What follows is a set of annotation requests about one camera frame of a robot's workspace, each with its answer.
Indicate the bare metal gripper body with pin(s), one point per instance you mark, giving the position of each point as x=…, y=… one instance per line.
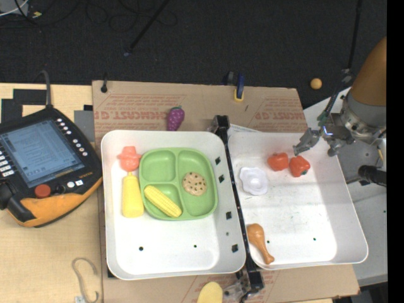
x=355, y=128

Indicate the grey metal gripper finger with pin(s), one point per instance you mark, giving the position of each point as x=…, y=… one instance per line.
x=334, y=149
x=304, y=142

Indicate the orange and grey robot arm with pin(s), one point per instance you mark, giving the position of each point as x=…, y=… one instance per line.
x=370, y=80

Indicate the orange bell pepper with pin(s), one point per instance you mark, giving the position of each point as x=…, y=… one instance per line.
x=299, y=166
x=278, y=162

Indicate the small yellow ball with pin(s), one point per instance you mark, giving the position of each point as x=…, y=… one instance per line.
x=316, y=83

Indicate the white fried egg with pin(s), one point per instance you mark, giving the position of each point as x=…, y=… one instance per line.
x=254, y=181

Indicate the white plastic tray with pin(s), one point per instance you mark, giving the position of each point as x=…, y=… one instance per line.
x=176, y=245
x=300, y=219

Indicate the thin black rod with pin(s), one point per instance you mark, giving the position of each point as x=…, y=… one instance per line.
x=235, y=188

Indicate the brown chicken drumstick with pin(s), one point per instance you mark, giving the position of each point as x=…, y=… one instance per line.
x=259, y=237

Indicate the brown cardboard board red print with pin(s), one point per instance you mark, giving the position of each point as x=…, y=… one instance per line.
x=202, y=106

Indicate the brown chocolate chip cookie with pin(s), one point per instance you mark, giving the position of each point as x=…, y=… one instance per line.
x=194, y=184

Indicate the purple grapes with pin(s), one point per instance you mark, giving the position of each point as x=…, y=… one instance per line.
x=175, y=118

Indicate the green divided plate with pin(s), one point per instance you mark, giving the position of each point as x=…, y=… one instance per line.
x=164, y=166

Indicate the yellow corn cob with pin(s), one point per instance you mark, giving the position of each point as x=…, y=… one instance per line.
x=162, y=201

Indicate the pale yellow rounded toy food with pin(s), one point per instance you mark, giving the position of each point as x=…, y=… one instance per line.
x=210, y=293

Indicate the yellow mustard bottle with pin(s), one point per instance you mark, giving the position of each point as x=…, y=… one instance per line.
x=132, y=197

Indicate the black cylinder on white bracket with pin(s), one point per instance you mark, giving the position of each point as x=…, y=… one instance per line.
x=374, y=174

